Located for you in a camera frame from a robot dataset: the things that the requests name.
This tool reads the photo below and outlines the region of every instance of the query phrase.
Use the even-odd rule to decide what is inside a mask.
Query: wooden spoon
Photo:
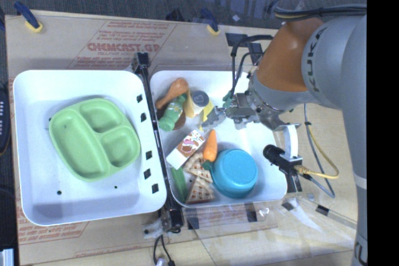
[[[177,78],[169,87],[168,93],[161,99],[155,102],[155,107],[161,109],[170,100],[182,95],[187,92],[188,83],[184,78]]]

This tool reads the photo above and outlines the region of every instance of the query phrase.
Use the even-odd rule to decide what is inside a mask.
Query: cardboard surface
[[[222,33],[215,37],[201,24],[62,12],[33,13],[44,25],[39,34],[25,26],[22,16],[6,17],[10,92],[13,79],[25,70],[124,70],[130,68],[138,50],[149,53],[151,73],[162,69],[183,69],[185,65],[203,70],[231,70],[224,32],[250,36],[277,32],[221,26]],[[262,42],[263,49],[267,43]],[[237,60],[246,52],[246,49],[240,49]],[[303,121],[300,110],[294,110],[286,117],[292,122]],[[311,205],[287,211],[280,202],[266,203],[263,209],[269,208],[269,212],[258,222],[238,222],[243,220],[243,216],[234,218],[230,224],[223,224],[223,218],[208,219],[208,225],[203,224],[199,230],[184,227],[179,234],[168,234],[168,248],[175,261],[179,261],[178,265],[192,265],[193,260],[196,265],[242,265],[243,262],[245,265],[258,265],[352,249],[355,230],[350,222],[355,224],[357,202],[342,116],[337,111],[315,106],[309,110],[309,117],[316,136],[320,138],[319,143],[332,158],[337,159],[342,175],[332,183],[336,199],[330,199],[306,181],[302,182],[304,191],[300,195],[314,198],[314,203],[320,202],[338,212],[337,215],[341,214],[350,226],[315,213]],[[12,121],[13,142],[14,129]],[[303,131],[299,132],[299,139],[299,153],[305,158],[305,164],[316,169],[311,164],[314,161]],[[12,146],[21,265],[45,262],[54,262],[54,265],[126,265],[132,260],[135,265],[153,264],[154,239],[146,239],[142,227],[154,222],[156,213],[52,227],[31,224],[21,209],[16,144]]]

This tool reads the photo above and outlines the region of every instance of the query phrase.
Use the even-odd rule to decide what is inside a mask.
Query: yellow cable
[[[326,178],[326,179],[337,179],[339,177],[339,170],[338,168],[333,164],[333,162],[331,161],[331,159],[324,153],[324,151],[322,150],[322,148],[320,147],[320,145],[318,144],[317,140],[315,139],[312,130],[310,129],[310,126],[308,126],[309,129],[309,133],[310,136],[313,139],[314,144],[316,145],[317,149],[320,151],[320,153],[322,154],[322,156],[327,160],[327,162],[331,165],[331,167],[334,169],[335,171],[335,175],[328,175],[328,174],[324,174],[321,172],[315,172],[312,171],[308,168],[306,168],[303,165],[295,165],[294,169],[296,169],[298,171],[298,173],[300,174],[309,174],[309,175],[316,175],[316,176],[320,176],[322,178]]]

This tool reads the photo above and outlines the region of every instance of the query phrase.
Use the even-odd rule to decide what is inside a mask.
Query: black hole
[[[154,185],[152,186],[152,194],[158,192],[159,190],[160,190],[160,189],[159,189],[159,187],[158,187],[158,184],[154,184]]]
[[[151,170],[147,169],[146,171],[144,171],[144,178],[148,179],[151,176]]]

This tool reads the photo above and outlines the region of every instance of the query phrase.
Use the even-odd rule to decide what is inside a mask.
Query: green bottle
[[[183,102],[187,99],[186,94],[179,95],[174,98],[168,105],[160,118],[158,124],[163,131],[173,131],[177,120],[179,120],[180,115],[183,113]]]

